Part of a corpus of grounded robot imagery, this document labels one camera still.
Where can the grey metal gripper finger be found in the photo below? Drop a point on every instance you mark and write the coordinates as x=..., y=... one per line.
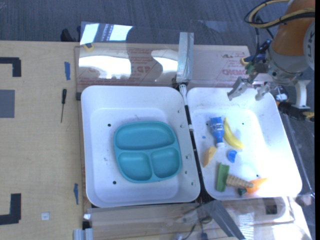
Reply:
x=262, y=91
x=237, y=88

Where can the teal divided plate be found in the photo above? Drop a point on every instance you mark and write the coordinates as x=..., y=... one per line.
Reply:
x=146, y=136

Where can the brown cardboard board red print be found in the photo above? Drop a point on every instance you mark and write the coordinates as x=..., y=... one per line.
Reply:
x=215, y=66

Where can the yellow wedge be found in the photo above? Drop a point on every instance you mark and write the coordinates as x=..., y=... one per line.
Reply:
x=208, y=156

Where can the green flat piece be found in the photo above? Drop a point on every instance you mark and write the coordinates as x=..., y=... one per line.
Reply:
x=222, y=177

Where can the beige ice cream cone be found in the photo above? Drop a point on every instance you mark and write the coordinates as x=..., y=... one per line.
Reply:
x=237, y=181

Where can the orange carrot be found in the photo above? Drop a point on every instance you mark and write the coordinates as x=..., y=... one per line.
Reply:
x=255, y=185

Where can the yellow banana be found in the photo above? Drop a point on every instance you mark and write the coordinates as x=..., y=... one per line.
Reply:
x=231, y=139

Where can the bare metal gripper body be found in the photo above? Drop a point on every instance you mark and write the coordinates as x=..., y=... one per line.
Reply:
x=266, y=77

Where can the black screwdriver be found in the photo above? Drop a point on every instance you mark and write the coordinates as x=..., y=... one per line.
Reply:
x=64, y=95

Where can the white plastic tray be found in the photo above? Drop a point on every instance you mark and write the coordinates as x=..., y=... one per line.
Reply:
x=272, y=146
x=100, y=146

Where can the small blue curved piece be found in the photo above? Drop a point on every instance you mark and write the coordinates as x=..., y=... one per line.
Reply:
x=232, y=156

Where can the black cylinder on white bracket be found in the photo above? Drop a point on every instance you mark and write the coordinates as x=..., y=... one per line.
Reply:
x=301, y=94

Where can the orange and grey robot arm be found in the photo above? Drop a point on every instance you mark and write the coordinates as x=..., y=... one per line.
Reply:
x=287, y=41

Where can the blue bottle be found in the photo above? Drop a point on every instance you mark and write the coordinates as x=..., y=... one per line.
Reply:
x=217, y=130

